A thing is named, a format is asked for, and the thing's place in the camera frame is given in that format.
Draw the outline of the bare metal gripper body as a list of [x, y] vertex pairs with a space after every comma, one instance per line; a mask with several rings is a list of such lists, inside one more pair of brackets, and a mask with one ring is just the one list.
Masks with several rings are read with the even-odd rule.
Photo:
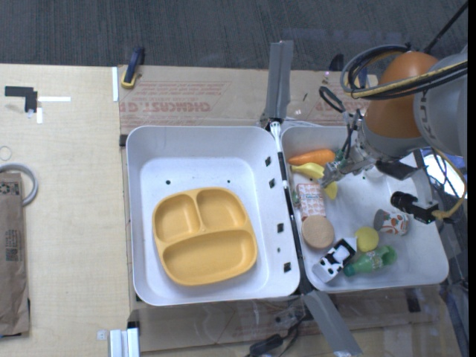
[[373, 149], [366, 143], [355, 142], [351, 147], [347, 145], [339, 150], [335, 157], [335, 168], [342, 174], [359, 174], [362, 170], [370, 169], [376, 163]]

